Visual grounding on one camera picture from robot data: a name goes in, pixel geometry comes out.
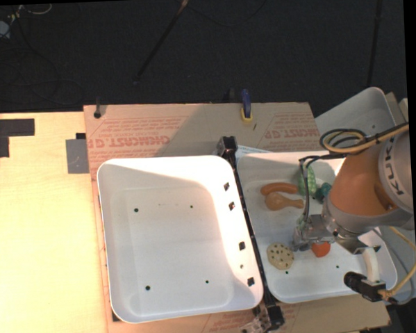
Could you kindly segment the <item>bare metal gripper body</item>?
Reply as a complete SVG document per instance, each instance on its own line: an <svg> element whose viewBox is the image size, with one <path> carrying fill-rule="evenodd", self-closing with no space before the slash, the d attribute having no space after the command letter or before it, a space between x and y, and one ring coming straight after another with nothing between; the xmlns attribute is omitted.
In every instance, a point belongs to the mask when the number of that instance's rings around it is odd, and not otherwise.
<svg viewBox="0 0 416 333"><path fill-rule="evenodd" d="M311 244L334 243L338 231L338 224L332 217L315 214L303 222L301 237Z"/></svg>

